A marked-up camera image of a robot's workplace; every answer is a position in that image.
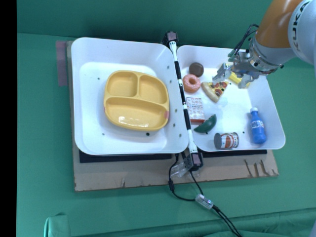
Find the green table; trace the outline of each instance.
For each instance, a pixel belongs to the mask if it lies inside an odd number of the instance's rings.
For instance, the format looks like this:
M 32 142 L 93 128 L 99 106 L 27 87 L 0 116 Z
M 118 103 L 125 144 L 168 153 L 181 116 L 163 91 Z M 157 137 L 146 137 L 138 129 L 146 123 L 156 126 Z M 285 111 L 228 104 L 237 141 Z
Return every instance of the green table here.
M 55 49 L 56 41 L 74 38 L 18 33 L 17 40 L 17 236 L 42 236 L 47 217 L 60 212 L 68 216 L 72 236 L 228 230 L 214 213 L 177 199 L 168 186 L 75 193 L 69 90 L 58 86 Z M 316 220 L 314 68 L 293 59 L 268 81 L 286 135 L 285 146 L 274 151 L 280 175 L 201 187 L 240 230 L 304 236 Z M 198 191 L 184 184 L 177 192 L 194 197 Z

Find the bottle cap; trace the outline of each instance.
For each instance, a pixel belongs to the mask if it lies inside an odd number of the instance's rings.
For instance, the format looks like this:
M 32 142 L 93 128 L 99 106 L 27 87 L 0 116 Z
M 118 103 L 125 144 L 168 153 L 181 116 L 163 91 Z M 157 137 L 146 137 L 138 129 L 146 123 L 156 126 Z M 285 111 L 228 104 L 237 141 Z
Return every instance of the bottle cap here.
M 253 112 L 253 111 L 258 111 L 258 108 L 256 108 L 256 107 L 252 107 L 251 109 L 250 109 L 250 112 Z

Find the toy pizza slice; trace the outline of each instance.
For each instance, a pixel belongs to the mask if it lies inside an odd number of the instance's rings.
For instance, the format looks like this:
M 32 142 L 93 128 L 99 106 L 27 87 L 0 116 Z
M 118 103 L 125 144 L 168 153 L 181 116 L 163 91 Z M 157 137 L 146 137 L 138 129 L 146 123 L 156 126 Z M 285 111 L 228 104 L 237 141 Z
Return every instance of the toy pizza slice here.
M 218 82 L 217 84 L 213 84 L 212 82 L 202 82 L 201 87 L 206 93 L 206 95 L 215 103 L 223 95 L 226 87 L 228 85 L 228 81 Z

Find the blue bottle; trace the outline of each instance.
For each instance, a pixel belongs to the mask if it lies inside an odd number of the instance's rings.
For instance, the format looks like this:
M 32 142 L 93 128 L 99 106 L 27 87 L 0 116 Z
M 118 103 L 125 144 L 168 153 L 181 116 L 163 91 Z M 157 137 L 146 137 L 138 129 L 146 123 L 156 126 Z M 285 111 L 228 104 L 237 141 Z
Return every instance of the blue bottle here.
M 265 134 L 265 126 L 262 119 L 258 115 L 258 109 L 253 107 L 250 109 L 251 113 L 251 131 L 252 131 L 252 141 L 256 144 L 262 144 L 267 140 Z

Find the purple tape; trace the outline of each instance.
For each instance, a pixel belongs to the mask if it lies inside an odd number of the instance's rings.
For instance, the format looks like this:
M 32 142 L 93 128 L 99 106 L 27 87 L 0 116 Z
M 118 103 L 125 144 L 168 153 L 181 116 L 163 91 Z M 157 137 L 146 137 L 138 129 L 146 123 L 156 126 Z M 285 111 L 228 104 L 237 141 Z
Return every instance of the purple tape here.
M 66 41 L 56 41 L 58 86 L 67 86 Z

